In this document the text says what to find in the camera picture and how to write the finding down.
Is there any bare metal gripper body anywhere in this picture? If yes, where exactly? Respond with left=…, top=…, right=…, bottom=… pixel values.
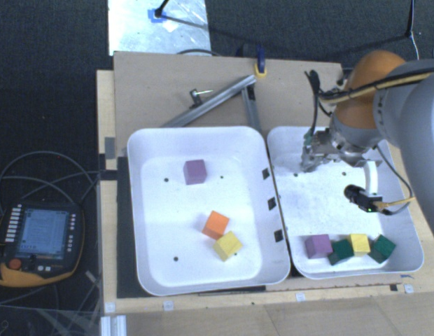
left=303, top=129, right=372, bottom=168

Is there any white plastic tray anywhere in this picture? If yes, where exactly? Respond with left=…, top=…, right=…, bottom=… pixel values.
left=127, top=125, right=293, bottom=297
left=266, top=125, right=425, bottom=281

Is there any purple cube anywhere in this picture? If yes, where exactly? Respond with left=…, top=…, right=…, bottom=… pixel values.
left=183, top=159, right=208, bottom=186
left=304, top=233, right=334, bottom=260

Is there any green cube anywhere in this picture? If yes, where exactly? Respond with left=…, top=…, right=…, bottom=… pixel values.
left=367, top=234, right=398, bottom=264
left=327, top=239, right=356, bottom=267

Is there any yellow cube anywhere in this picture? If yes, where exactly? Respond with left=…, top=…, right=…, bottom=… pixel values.
left=212, top=230, right=244, bottom=263
left=346, top=232, right=372, bottom=258

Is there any orange cube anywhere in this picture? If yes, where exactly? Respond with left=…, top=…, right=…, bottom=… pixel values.
left=202, top=210, right=230, bottom=241

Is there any brown cardboard board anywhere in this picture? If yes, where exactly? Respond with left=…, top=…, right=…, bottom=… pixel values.
left=113, top=50, right=404, bottom=293

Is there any black cylinder on white bracket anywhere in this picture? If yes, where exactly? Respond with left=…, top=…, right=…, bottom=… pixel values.
left=344, top=159, right=384, bottom=214

